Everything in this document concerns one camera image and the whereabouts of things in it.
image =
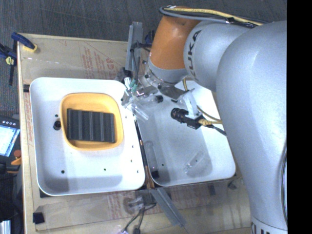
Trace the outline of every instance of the gray carpet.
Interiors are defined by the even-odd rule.
[[[142,22],[147,34],[157,28],[159,7],[169,4],[257,20],[287,19],[287,0],[0,0],[0,43],[12,47],[12,32],[127,41],[133,21]],[[10,117],[19,112],[16,73],[13,86],[8,79],[9,66],[0,59],[0,115]],[[0,189],[8,198],[12,183],[5,182]]]

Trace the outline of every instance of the yellow tray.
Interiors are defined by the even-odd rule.
[[[115,143],[67,139],[67,109],[114,114]],[[106,94],[75,93],[65,96],[60,104],[60,120],[64,139],[69,146],[80,151],[98,151],[118,146],[123,140],[123,127],[116,101]]]

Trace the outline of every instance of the black ribbed pad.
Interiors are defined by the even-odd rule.
[[[67,139],[115,143],[114,114],[67,109]]]

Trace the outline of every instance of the yellow cable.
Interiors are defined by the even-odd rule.
[[[244,18],[240,18],[237,16],[233,16],[231,14],[223,13],[217,10],[210,10],[210,9],[192,9],[192,8],[164,8],[164,10],[167,11],[179,11],[179,12],[193,12],[193,13],[205,13],[205,14],[211,14],[211,15],[216,15],[216,16],[221,16],[224,18],[234,18],[234,20],[239,21],[239,22],[249,22],[257,26],[263,25],[261,22],[257,21],[252,21],[252,20],[247,20]]]
[[[186,78],[183,79],[183,86],[184,86],[185,91],[188,91],[188,88],[187,88],[187,85],[186,85]],[[197,106],[197,108],[198,108],[198,110],[199,110],[202,114],[204,114],[205,116],[207,116],[207,117],[209,117],[209,118],[215,120],[215,121],[210,121],[210,122],[212,122],[212,124],[222,124],[222,120],[217,119],[217,118],[215,118],[215,117],[213,117],[213,116],[207,114],[206,112],[204,112],[204,111],[203,111],[200,107],[198,107],[198,106]]]

